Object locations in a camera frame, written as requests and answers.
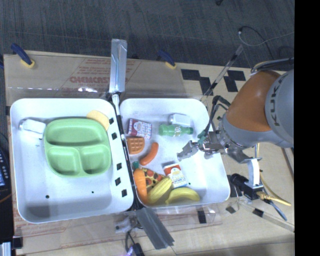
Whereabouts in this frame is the green bottle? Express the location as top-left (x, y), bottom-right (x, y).
top-left (158, 123), bottom-right (195, 138)

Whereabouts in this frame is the green divided plate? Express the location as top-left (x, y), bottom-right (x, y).
top-left (43, 117), bottom-right (113, 179)

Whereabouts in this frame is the orange sausage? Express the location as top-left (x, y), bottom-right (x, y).
top-left (139, 141), bottom-right (160, 167)

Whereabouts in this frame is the pizza slice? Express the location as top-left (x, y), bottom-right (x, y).
top-left (141, 167), bottom-right (166, 189)

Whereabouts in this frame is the orange waffle bread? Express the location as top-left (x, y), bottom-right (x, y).
top-left (126, 135), bottom-right (146, 156)

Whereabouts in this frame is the yellow banana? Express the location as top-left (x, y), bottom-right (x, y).
top-left (164, 186), bottom-right (201, 205)

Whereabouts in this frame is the white plastic tray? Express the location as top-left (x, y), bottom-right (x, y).
top-left (9, 97), bottom-right (135, 224)
top-left (119, 97), bottom-right (231, 209)

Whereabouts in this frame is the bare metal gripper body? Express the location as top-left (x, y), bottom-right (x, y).
top-left (198, 130), bottom-right (229, 160)

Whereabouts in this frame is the orange carrot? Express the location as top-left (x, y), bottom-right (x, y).
top-left (132, 160), bottom-right (149, 204)

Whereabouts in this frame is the black cylinder on white bracket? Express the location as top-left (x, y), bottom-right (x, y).
top-left (229, 149), bottom-right (265, 201)

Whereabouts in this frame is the black block with thin wires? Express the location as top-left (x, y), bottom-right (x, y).
top-left (131, 242), bottom-right (146, 256)

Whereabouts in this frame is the yellow corn cob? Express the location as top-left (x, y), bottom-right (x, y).
top-left (146, 176), bottom-right (174, 205)

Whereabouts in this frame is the brown cardboard board red print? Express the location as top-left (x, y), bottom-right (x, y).
top-left (3, 49), bottom-right (224, 254)

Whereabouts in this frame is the orange and white carton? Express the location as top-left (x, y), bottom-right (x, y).
top-left (162, 162), bottom-right (189, 189)

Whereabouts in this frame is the red and white packet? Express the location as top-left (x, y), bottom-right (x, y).
top-left (126, 118), bottom-right (153, 140)

